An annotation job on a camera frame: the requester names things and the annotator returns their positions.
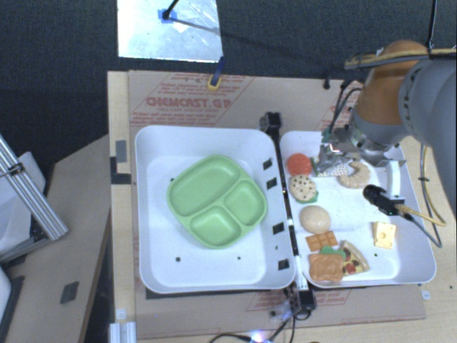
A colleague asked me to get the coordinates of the white plastic tray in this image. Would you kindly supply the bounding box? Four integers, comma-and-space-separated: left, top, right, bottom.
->
134, 124, 298, 295
279, 130, 438, 289

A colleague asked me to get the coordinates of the toast sandwich with lettuce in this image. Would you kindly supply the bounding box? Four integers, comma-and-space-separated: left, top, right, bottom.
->
308, 245, 346, 283

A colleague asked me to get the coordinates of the green divided plate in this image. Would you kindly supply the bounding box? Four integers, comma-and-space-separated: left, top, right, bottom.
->
166, 154, 269, 251

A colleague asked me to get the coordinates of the yellow cheese wedge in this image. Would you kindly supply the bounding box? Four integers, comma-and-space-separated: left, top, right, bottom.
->
371, 221, 397, 249

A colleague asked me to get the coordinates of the white dotted toy food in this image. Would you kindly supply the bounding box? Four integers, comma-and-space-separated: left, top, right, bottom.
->
309, 156, 350, 179

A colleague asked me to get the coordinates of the slice of pizza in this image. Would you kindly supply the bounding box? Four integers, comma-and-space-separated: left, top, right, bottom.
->
338, 239, 371, 276

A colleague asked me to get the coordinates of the chocolate chip biscuit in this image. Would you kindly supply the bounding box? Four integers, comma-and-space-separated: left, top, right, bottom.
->
288, 174, 319, 204

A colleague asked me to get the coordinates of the thin black and white rod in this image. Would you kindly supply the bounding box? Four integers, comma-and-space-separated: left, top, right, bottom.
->
270, 126, 308, 293

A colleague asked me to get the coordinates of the orange round toy fruit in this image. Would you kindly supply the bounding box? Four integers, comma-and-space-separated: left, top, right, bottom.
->
286, 153, 313, 177

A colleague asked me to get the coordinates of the orange waffle biscuit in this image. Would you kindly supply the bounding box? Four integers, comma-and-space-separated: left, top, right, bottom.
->
305, 230, 339, 253

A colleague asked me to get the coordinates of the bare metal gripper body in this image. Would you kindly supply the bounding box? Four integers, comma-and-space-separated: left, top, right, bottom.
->
330, 126, 407, 168

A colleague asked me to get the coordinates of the beige bread roll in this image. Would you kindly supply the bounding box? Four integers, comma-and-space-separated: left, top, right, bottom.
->
298, 204, 331, 234

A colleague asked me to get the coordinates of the brown cardboard board red print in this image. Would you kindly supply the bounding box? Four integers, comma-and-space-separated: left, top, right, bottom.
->
127, 70, 428, 340

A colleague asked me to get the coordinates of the beige croissant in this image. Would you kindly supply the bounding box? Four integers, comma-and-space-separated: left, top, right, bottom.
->
336, 160, 373, 189

